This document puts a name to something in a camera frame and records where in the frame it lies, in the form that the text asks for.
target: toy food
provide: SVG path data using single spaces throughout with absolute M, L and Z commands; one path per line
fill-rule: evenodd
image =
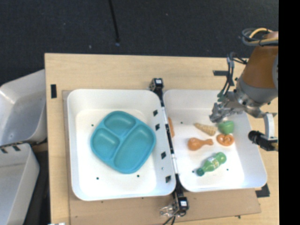
M 206 172 L 212 172 L 220 167 L 221 164 L 227 160 L 226 155 L 222 152 L 218 152 L 216 155 L 206 159 L 204 165 L 198 168 L 196 173 L 198 176 L 203 176 Z
M 218 124 L 219 131 L 223 134 L 233 133 L 234 123 L 233 121 L 224 121 Z
M 230 146 L 234 143 L 234 137 L 230 134 L 219 134 L 217 136 L 217 141 L 219 144 L 223 146 Z
M 199 130 L 205 132 L 209 136 L 213 136 L 216 133 L 217 129 L 218 129 L 217 127 L 210 126 L 210 125 L 204 125 L 204 124 L 200 124 L 200 123 L 195 123 L 194 125 L 195 125 L 196 128 L 198 128 Z
M 168 121 L 169 121 L 171 137 L 174 137 L 175 133 L 174 133 L 174 127 L 173 127 L 172 119 L 168 117 Z
M 189 139 L 187 146 L 190 150 L 198 150 L 204 145 L 213 145 L 214 142 L 212 139 L 200 140 L 198 138 L 192 137 Z

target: pretzel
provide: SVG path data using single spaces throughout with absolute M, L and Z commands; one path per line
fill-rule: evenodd
M 234 143 L 234 137 L 230 134 L 219 134 L 217 136 L 217 141 L 219 144 L 223 145 L 223 146 L 230 146 L 231 144 Z

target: robotic arm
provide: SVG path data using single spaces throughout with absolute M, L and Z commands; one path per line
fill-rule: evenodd
M 264 113 L 260 109 L 278 97 L 278 32 L 266 28 L 245 29 L 242 35 L 243 43 L 255 48 L 248 62 L 234 52 L 228 55 L 227 81 L 218 94 L 219 103 L 214 104 L 210 120 L 219 123 L 223 118 L 243 111 L 255 118 L 264 118 L 265 134 L 251 131 L 248 137 L 263 149 L 278 151 L 273 121 L 276 113 Z M 228 91 L 235 61 L 246 67 L 237 80 L 236 88 Z

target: table surface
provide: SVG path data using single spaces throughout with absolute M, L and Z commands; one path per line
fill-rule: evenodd
M 236 65 L 234 77 L 239 77 L 244 65 Z M 90 54 L 45 54 L 46 72 L 46 96 L 47 96 L 47 126 L 48 126 L 48 153 L 49 153 L 49 177 L 50 177 L 50 203 L 51 222 L 76 224 L 80 218 L 87 221 L 89 218 L 96 219 L 99 211 L 88 212 L 84 209 L 86 203 L 74 198 L 69 189 L 68 183 L 68 154 L 66 152 L 63 96 L 66 90 L 82 88 L 92 89 L 146 89 L 154 77 L 163 78 L 164 90 L 169 89 L 196 89 L 196 90 L 220 90 L 224 83 L 224 76 L 214 76 L 213 70 L 227 70 L 226 58 L 197 58 L 197 57 L 166 57 L 166 56 L 133 56 L 133 55 L 90 55 Z M 52 85 L 56 85 L 56 97 L 53 98 Z M 278 112 L 278 98 L 270 105 L 262 108 L 265 112 Z M 254 119 L 249 116 L 253 130 L 264 132 L 262 119 Z M 278 115 L 274 118 L 275 135 L 278 136 Z M 207 211 L 209 216 L 199 217 L 197 209 L 189 210 L 185 219 L 177 219 L 176 223 L 182 225 L 196 225 L 199 221 L 191 221 L 201 218 L 202 225 L 212 224 L 279 224 L 279 185 L 278 185 L 278 153 L 266 152 L 259 149 L 268 174 L 268 187 L 270 197 L 256 199 L 261 209 L 258 211 L 254 201 L 255 191 L 230 191 L 228 194 L 220 194 L 220 197 L 230 196 L 227 201 L 218 201 L 222 205 L 220 211 Z M 217 203 L 215 194 L 203 194 L 201 199 L 213 199 Z M 249 201 L 248 206 L 241 206 L 235 203 L 235 199 Z M 114 210 L 107 210 L 107 222 L 114 224 L 114 213 L 129 214 L 127 208 L 121 205 L 132 203 L 137 207 L 134 212 L 143 212 L 150 209 L 155 199 L 144 199 L 143 202 L 137 199 L 123 199 L 116 202 L 105 203 L 106 207 L 115 207 Z M 165 219 L 154 219 L 145 216 L 143 224 L 163 223 Z

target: bottle label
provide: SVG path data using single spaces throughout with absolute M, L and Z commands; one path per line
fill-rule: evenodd
M 211 162 L 211 164 L 214 166 L 214 169 L 219 167 L 219 161 L 216 160 L 214 157 L 210 157 L 207 160 Z

